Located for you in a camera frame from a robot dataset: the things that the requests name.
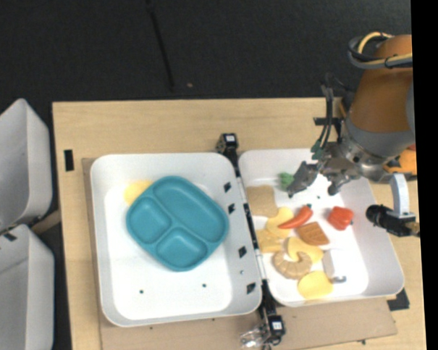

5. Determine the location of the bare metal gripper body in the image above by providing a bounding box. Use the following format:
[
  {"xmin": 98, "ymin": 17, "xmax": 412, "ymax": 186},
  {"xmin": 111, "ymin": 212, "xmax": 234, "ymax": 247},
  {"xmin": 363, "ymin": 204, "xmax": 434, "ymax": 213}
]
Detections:
[{"xmin": 316, "ymin": 140, "xmax": 395, "ymax": 185}]

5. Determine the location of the green broccoli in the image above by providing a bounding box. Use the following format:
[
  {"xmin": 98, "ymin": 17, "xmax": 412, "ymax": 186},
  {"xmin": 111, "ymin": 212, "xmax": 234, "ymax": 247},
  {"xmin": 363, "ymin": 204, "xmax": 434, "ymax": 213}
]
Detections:
[{"xmin": 277, "ymin": 171, "xmax": 295, "ymax": 191}]

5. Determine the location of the red-orange bell pepper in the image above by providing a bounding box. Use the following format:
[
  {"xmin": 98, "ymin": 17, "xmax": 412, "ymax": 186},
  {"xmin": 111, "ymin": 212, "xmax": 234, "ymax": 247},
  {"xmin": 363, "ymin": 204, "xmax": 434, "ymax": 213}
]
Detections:
[{"xmin": 327, "ymin": 204, "xmax": 355, "ymax": 233}]

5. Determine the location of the orange-red carrot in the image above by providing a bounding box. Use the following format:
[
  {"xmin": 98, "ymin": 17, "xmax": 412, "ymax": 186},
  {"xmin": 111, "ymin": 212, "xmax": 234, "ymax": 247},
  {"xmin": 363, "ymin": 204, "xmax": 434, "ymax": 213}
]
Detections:
[{"xmin": 276, "ymin": 204, "xmax": 315, "ymax": 230}]

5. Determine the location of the yellow curved toy piece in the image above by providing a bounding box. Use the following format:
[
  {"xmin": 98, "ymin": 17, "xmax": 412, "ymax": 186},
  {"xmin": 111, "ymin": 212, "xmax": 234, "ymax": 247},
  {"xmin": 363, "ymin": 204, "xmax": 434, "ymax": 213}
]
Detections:
[{"xmin": 265, "ymin": 205, "xmax": 296, "ymax": 240}]

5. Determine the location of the tan bread slice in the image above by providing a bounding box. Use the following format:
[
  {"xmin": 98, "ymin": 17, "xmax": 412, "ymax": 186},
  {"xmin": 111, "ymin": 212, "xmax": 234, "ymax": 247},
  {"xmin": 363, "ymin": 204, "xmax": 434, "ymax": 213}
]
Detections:
[{"xmin": 245, "ymin": 184, "xmax": 280, "ymax": 220}]

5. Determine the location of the orange ridged biscuit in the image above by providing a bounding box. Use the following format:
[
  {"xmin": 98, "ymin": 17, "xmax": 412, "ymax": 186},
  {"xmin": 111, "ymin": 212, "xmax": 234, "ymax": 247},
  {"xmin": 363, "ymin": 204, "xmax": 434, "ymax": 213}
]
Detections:
[{"xmin": 296, "ymin": 220, "xmax": 331, "ymax": 248}]

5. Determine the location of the thin black and white rod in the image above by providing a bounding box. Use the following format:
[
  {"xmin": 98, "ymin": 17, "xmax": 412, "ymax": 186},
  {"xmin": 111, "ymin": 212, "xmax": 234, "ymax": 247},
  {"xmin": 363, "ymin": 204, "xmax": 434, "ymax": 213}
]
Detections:
[{"xmin": 227, "ymin": 146, "xmax": 274, "ymax": 318}]

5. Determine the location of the yellow banana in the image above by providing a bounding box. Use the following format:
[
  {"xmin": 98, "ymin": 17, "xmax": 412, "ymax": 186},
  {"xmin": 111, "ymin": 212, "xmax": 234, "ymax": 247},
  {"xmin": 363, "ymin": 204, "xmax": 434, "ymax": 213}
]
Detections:
[{"xmin": 282, "ymin": 235, "xmax": 325, "ymax": 267}]

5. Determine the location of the yellow cheese wedge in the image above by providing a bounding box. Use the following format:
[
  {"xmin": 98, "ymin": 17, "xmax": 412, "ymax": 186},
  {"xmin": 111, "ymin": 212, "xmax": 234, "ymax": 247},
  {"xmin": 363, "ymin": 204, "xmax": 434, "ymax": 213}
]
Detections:
[{"xmin": 255, "ymin": 228, "xmax": 285, "ymax": 254}]

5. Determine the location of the white plastic tray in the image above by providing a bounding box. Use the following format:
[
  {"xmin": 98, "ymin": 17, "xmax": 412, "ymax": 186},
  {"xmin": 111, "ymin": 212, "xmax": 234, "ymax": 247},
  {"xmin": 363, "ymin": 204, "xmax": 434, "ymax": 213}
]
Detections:
[
  {"xmin": 237, "ymin": 143, "xmax": 407, "ymax": 310},
  {"xmin": 88, "ymin": 147, "xmax": 264, "ymax": 329}
]

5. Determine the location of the grey and white stick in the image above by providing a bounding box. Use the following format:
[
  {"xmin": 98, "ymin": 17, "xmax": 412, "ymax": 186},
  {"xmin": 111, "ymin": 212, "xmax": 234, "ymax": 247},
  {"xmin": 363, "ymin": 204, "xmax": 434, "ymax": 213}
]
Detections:
[{"xmin": 321, "ymin": 249, "xmax": 348, "ymax": 285}]

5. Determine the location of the tan curled shrimp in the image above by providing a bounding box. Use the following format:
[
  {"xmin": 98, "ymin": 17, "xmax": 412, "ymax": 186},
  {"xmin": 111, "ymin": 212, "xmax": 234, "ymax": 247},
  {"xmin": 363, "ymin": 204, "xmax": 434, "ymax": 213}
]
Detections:
[{"xmin": 271, "ymin": 249, "xmax": 314, "ymax": 281}]

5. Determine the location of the yellow round toy chip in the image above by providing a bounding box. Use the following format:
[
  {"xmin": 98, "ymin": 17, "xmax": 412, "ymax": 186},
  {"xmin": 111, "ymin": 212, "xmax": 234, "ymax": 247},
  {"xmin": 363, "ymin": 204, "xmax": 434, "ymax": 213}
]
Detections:
[{"xmin": 295, "ymin": 270, "xmax": 335, "ymax": 301}]

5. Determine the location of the blue divided plate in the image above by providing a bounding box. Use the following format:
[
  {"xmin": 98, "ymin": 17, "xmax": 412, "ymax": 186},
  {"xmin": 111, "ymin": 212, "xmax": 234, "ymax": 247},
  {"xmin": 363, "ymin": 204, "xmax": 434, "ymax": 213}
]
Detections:
[{"xmin": 124, "ymin": 172, "xmax": 232, "ymax": 275}]

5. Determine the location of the yellow round toy slice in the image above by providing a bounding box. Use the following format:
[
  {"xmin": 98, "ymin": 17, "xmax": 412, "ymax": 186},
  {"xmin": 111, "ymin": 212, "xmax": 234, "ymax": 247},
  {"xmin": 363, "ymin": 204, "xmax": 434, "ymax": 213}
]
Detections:
[{"xmin": 122, "ymin": 179, "xmax": 154, "ymax": 207}]

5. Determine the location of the black cylinder on white bracket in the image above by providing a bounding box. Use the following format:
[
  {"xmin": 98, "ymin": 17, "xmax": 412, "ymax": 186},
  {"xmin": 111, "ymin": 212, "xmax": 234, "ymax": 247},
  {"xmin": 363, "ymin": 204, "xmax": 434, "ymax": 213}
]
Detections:
[{"xmin": 363, "ymin": 172, "xmax": 418, "ymax": 240}]

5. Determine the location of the black block with thin wires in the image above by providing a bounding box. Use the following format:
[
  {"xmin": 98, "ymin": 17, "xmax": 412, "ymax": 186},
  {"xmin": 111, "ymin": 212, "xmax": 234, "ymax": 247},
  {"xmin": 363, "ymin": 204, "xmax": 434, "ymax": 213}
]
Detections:
[
  {"xmin": 216, "ymin": 132, "xmax": 240, "ymax": 153},
  {"xmin": 266, "ymin": 314, "xmax": 285, "ymax": 337}
]

